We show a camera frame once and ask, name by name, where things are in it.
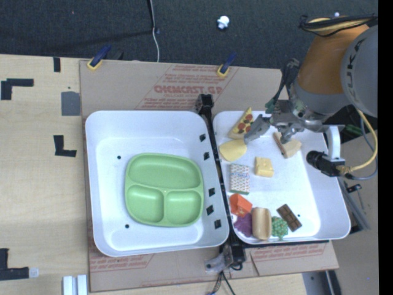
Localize white plastic tray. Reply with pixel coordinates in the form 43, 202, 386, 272
212, 110, 352, 245
85, 109, 230, 258

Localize orange carton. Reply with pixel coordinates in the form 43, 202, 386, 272
228, 192, 253, 217

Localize purple grapes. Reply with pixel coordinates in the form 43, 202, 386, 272
233, 212, 254, 238

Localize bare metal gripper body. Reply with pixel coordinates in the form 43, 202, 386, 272
270, 100, 327, 133

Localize yellow cheese block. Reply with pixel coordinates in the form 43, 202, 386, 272
254, 156, 274, 178

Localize yellow taco shell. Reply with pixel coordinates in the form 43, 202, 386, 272
218, 138, 248, 162

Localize thin black rod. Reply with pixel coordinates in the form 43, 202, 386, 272
206, 105, 234, 245

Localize hot dog bun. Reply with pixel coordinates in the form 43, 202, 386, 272
251, 206, 273, 240

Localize brown cardboard board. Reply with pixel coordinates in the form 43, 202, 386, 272
79, 59, 340, 293

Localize black cylinder on white bracket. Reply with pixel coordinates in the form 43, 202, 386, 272
305, 125, 346, 178

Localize green divided plate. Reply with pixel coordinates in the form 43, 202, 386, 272
124, 152, 205, 228

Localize brown chocolate bar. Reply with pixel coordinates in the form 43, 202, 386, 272
276, 203, 303, 232

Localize sandwich wedge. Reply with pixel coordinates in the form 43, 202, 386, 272
273, 131, 303, 159

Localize green grapes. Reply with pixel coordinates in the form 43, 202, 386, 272
270, 216, 289, 240

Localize pizza slice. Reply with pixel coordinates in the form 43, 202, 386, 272
227, 107, 255, 140

